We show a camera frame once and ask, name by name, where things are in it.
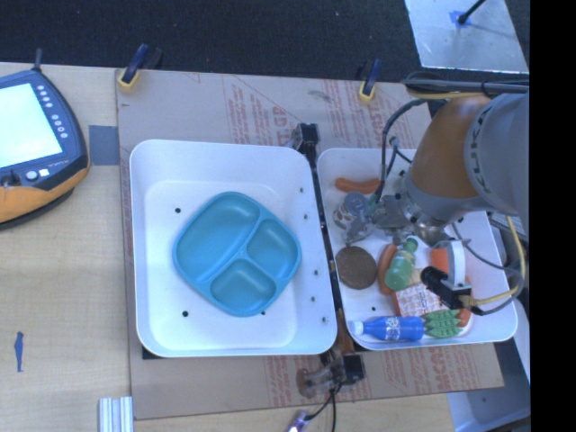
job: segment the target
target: bottle cap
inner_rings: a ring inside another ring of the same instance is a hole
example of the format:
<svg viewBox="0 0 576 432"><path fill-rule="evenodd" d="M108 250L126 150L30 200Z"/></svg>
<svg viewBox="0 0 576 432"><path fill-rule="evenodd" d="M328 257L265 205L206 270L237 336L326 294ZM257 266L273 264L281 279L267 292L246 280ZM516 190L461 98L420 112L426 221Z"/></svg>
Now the bottle cap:
<svg viewBox="0 0 576 432"><path fill-rule="evenodd" d="M418 248L418 241L413 237L408 237L404 242L404 248L413 253Z"/></svg>
<svg viewBox="0 0 576 432"><path fill-rule="evenodd" d="M354 336L360 336L364 334L364 323L361 321L349 321L348 328Z"/></svg>
<svg viewBox="0 0 576 432"><path fill-rule="evenodd" d="M368 199L364 197L360 192L349 192L344 198L344 208L346 208L350 214L357 216L361 212L366 210L368 206Z"/></svg>

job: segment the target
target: blue tape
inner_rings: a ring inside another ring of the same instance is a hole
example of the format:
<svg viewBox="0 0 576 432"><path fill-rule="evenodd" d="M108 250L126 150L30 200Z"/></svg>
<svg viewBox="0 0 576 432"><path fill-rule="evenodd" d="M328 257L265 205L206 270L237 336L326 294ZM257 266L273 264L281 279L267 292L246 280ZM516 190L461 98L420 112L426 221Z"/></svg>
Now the blue tape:
<svg viewBox="0 0 576 432"><path fill-rule="evenodd" d="M470 18L468 18L466 20L466 22L464 24L460 24L458 22L458 18L464 14L464 11L452 11L450 13L450 21L452 21L453 24L455 24L456 27L467 27L469 25L471 25L472 23L470 22Z"/></svg>
<svg viewBox="0 0 576 432"><path fill-rule="evenodd" d="M16 362L18 364L18 373L24 371L22 369L22 354L24 351L24 333L18 331L16 334L16 341L14 342L14 352L16 353Z"/></svg>
<svg viewBox="0 0 576 432"><path fill-rule="evenodd" d="M120 143L118 127L90 125L90 163L95 166L115 166L120 164Z"/></svg>

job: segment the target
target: round brown object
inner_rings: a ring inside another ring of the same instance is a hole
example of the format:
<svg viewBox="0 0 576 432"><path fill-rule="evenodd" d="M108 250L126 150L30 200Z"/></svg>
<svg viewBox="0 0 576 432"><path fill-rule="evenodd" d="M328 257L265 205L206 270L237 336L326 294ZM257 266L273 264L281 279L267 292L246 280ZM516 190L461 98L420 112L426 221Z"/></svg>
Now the round brown object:
<svg viewBox="0 0 576 432"><path fill-rule="evenodd" d="M336 269L340 282L363 290L376 280L376 260L360 247L343 247L336 255Z"/></svg>

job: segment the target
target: blue bottle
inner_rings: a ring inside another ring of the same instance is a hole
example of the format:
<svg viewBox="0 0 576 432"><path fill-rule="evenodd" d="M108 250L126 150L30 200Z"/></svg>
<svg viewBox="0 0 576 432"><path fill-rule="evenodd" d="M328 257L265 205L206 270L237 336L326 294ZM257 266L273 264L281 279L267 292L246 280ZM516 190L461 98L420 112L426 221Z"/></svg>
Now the blue bottle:
<svg viewBox="0 0 576 432"><path fill-rule="evenodd" d="M382 341L418 341L424 336L420 317L376 317L366 321L351 321L353 335L372 335Z"/></svg>

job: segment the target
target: blue plate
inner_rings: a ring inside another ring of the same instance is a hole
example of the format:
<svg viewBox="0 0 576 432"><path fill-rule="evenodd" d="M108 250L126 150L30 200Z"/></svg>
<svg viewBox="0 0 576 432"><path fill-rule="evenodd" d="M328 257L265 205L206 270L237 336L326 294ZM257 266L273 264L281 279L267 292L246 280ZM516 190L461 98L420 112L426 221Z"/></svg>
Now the blue plate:
<svg viewBox="0 0 576 432"><path fill-rule="evenodd" d="M209 200L176 237L179 274L207 300L237 317L265 310L301 260L298 239L267 208L237 192Z"/></svg>

